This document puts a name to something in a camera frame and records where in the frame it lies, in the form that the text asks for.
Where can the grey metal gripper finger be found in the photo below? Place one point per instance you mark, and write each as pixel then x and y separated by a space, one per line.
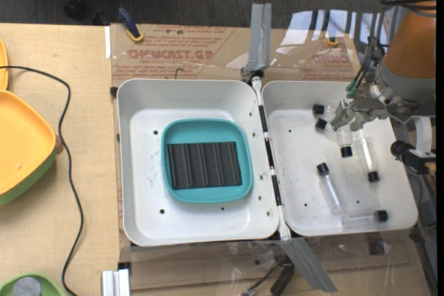
pixel 360 119
pixel 343 112

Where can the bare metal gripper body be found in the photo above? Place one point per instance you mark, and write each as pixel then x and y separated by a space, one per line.
pixel 395 107

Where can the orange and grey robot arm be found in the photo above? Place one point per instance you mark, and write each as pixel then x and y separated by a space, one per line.
pixel 412 45

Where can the clear bottle with black cap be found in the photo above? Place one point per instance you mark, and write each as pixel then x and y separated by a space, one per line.
pixel 321 123
pixel 367 156
pixel 329 187
pixel 364 218
pixel 318 109
pixel 345 145

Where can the white plastic tray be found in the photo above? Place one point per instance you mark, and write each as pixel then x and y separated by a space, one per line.
pixel 301 156
pixel 145 218

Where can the thin black and white rod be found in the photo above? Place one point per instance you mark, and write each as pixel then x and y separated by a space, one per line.
pixel 267 145

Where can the teal plate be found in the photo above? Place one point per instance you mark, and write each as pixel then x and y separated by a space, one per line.
pixel 208 130

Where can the black ribbed rack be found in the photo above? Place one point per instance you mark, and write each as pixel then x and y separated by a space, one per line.
pixel 204 164

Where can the brown cardboard board red print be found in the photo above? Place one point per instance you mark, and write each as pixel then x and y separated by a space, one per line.
pixel 208 48

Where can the brown round disc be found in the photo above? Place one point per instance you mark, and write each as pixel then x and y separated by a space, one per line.
pixel 59 145

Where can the green plate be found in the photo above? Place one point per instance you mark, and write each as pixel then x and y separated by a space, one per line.
pixel 52 286
pixel 31 192

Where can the yellow plate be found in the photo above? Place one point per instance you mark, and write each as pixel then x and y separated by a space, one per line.
pixel 21 142

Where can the grey round can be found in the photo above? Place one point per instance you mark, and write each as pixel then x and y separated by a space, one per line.
pixel 27 287

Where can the black cylinder on white bracket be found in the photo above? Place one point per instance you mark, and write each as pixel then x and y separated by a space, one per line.
pixel 407 154

